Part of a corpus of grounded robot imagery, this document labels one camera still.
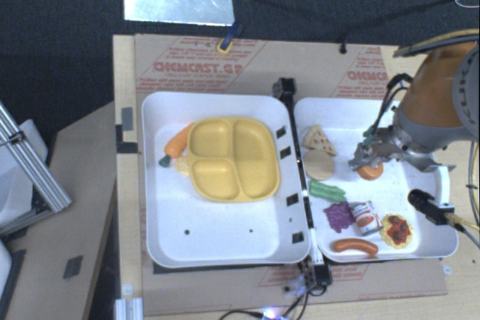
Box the yellow pasta with red sauce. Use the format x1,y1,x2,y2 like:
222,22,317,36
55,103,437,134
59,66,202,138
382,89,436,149
379,213,415,250

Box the green beans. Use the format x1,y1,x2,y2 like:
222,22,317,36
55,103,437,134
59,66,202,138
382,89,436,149
307,179,347,205

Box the pale yellow toy food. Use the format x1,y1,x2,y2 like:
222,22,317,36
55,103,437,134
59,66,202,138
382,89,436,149
173,156,193,178

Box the small white and orange can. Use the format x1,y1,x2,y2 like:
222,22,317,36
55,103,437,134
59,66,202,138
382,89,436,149
349,200,384,238

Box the white plastic tray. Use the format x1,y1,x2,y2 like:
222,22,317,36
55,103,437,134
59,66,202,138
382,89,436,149
141,91,313,269
293,97,460,263

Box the yellow divided plate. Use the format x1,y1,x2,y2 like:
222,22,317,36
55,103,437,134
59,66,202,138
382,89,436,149
186,116,282,204

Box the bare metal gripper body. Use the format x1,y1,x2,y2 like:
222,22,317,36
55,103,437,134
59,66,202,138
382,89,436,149
361,125,457,173

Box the pizza slice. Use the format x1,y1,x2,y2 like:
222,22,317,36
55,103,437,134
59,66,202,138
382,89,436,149
301,124,338,157

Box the orange carrot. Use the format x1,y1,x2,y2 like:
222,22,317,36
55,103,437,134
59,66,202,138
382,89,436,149
158,122,197,168

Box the orange doughnut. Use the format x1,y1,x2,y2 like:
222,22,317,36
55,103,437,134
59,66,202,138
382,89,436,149
355,160,385,181

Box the purple grapes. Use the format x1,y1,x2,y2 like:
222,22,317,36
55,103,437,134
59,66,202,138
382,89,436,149
323,201,356,235

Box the black cylinder on white bracket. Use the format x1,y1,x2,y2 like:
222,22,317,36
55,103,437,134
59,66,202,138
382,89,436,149
407,164,457,226

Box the brown cardboard board red print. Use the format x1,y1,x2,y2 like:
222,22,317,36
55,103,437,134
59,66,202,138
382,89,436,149
133,34,449,316

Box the orange sausage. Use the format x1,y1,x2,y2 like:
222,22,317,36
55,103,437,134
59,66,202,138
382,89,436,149
331,238,380,257

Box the round tan biscuit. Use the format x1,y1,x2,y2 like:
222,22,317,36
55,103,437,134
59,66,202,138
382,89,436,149
302,149,336,182

